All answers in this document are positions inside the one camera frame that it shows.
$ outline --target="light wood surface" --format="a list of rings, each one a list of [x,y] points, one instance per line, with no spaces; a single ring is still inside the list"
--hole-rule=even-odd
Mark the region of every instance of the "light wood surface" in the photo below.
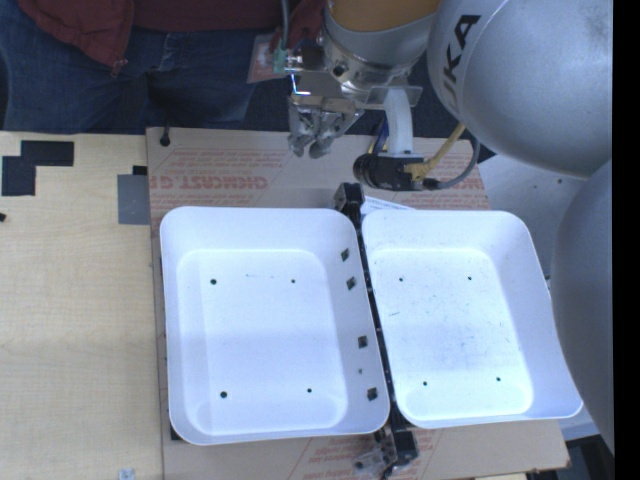
[[[118,224],[117,175],[143,136],[73,140],[73,167],[37,167],[35,196],[0,196],[0,477],[162,478],[148,226]]]

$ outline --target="red jacket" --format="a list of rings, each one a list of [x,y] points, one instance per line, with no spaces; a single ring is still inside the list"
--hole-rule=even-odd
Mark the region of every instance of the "red jacket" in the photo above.
[[[88,57],[114,68],[126,63],[124,53],[133,24],[133,0],[17,0],[38,27],[80,48]],[[302,0],[289,22],[291,47],[304,35],[315,37],[322,24],[325,0]]]

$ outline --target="cardboard sheet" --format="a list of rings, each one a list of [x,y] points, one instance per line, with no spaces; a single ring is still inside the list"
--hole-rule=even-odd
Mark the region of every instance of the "cardboard sheet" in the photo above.
[[[355,182],[353,161],[371,137],[344,136],[320,159],[299,158],[287,133],[171,129],[147,130],[151,236],[157,325],[164,473],[167,480],[362,480],[353,459],[369,451],[372,436],[320,437],[201,447],[172,439],[167,403],[166,343],[158,230],[178,206],[333,208],[343,182]],[[416,151],[433,156],[444,139],[415,139]],[[459,142],[431,176],[457,176],[471,158]],[[375,201],[411,208],[489,209],[477,168],[460,184],[436,192],[388,192],[364,187]],[[491,424],[451,429],[414,429],[419,457],[392,478],[445,480],[567,467],[569,456],[557,421]]]

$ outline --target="blue denim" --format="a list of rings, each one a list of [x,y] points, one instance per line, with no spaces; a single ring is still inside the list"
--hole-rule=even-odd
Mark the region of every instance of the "blue denim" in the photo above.
[[[0,56],[7,69],[4,129],[42,133],[144,133],[147,126],[239,128],[261,30],[164,33],[134,27],[116,78],[111,68],[41,31],[15,0],[0,0]],[[134,129],[115,129],[123,93],[147,95]]]

